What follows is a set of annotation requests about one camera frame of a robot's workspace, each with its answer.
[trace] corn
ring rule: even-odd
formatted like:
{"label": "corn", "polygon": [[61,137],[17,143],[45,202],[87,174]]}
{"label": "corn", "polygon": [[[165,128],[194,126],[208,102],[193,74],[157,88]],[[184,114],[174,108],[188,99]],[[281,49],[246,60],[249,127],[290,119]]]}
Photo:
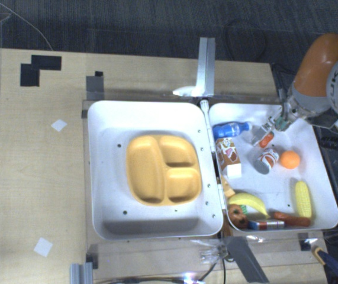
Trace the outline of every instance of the corn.
{"label": "corn", "polygon": [[295,184],[295,198],[297,200],[297,208],[299,216],[311,218],[312,217],[311,199],[307,184],[305,182],[298,181]]}

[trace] white tape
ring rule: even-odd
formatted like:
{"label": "white tape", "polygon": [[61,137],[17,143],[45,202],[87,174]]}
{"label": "white tape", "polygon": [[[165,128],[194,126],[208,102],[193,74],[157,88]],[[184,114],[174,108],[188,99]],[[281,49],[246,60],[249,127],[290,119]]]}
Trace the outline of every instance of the white tape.
{"label": "white tape", "polygon": [[53,243],[45,240],[44,238],[40,238],[34,248],[34,251],[43,257],[47,257],[52,246]]}
{"label": "white tape", "polygon": [[56,131],[61,131],[65,126],[67,126],[67,123],[61,119],[58,119],[51,125]]}

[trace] dark floor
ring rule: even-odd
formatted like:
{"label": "dark floor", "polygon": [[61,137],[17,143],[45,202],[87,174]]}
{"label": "dark floor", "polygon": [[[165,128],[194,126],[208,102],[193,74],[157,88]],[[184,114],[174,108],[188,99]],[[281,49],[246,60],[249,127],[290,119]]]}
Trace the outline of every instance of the dark floor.
{"label": "dark floor", "polygon": [[[315,38],[338,33],[338,0],[0,1],[61,51],[197,58],[199,37],[215,37],[219,60],[276,63],[294,72]],[[3,25],[0,46],[49,49],[15,15]],[[278,72],[285,85],[292,78]],[[330,252],[338,259],[338,243]]]}

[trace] yellow divided plate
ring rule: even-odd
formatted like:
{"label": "yellow divided plate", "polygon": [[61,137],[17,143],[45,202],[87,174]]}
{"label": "yellow divided plate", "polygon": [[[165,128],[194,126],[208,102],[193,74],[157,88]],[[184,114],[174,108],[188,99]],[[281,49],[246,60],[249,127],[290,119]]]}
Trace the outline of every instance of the yellow divided plate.
{"label": "yellow divided plate", "polygon": [[127,177],[133,196],[146,205],[184,204],[202,188],[194,147],[173,135],[133,139],[127,148]]}

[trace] blue object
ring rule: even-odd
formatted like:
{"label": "blue object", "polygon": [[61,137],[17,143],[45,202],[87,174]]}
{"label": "blue object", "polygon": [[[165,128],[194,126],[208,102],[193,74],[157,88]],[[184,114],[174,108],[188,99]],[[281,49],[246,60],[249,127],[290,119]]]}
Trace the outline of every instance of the blue object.
{"label": "blue object", "polygon": [[235,137],[241,134],[244,130],[250,130],[252,125],[249,122],[238,123],[231,122],[224,125],[216,125],[212,132],[215,140],[220,138]]}
{"label": "blue object", "polygon": [[328,266],[330,270],[338,277],[338,262],[336,259],[322,250],[319,250],[316,253],[325,262],[326,266]]}

